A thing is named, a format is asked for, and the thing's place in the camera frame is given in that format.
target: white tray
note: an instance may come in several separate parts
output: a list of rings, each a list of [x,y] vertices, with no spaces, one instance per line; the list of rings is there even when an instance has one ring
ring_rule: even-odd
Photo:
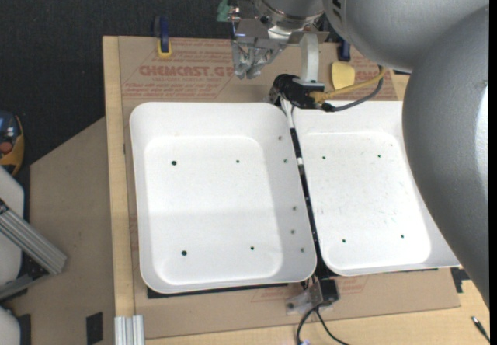
[[[322,257],[338,274],[459,265],[412,178],[401,107],[294,110]]]
[[[287,120],[266,103],[130,118],[141,274],[161,293],[303,281],[316,266]]]

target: black carpet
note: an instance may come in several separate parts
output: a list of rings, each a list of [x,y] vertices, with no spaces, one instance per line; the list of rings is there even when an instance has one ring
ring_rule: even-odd
[[[19,116],[30,164],[104,115],[103,35],[228,37],[220,0],[0,0],[0,110]]]

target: white bracket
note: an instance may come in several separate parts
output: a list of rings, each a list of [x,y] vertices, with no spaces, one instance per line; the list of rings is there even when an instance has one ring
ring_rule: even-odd
[[[0,233],[36,261],[50,275],[59,274],[64,268],[66,255],[45,239],[0,199]],[[0,287],[0,300],[27,288],[35,279],[29,274],[18,277]]]
[[[142,315],[114,318],[115,345],[145,345],[145,328]]]
[[[314,33],[302,36],[299,45],[302,52],[302,72],[299,82],[318,82],[319,78],[319,42]]]

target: yellow object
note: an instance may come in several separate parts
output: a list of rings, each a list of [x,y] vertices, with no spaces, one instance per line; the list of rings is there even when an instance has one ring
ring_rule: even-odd
[[[331,80],[334,89],[351,86],[356,81],[356,71],[350,64],[340,61],[333,62]]]
[[[24,158],[24,132],[19,119],[17,119],[17,124],[19,125],[21,134],[16,138],[16,143],[10,153],[0,157],[0,166],[15,166],[12,176],[21,169]]]
[[[161,59],[167,59],[172,54],[171,40],[169,40],[169,52],[162,52],[161,41],[157,40],[157,54]]]
[[[376,84],[377,82],[379,82],[383,78],[386,71],[387,71],[386,68],[380,66],[380,72],[376,76],[374,76],[371,80],[361,82],[360,84],[349,85],[348,87],[337,89],[335,91],[310,92],[309,96],[311,98],[314,98],[316,103],[323,103],[324,101],[333,98],[333,96],[342,95],[344,93],[355,91],[356,89],[361,89],[363,87],[367,87],[369,85]]]

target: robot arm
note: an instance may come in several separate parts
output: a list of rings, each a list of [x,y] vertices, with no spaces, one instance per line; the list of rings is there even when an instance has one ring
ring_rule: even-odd
[[[489,0],[251,0],[231,10],[235,72],[252,78],[304,33],[334,30],[378,64],[411,72],[405,147],[435,222],[489,306]]]

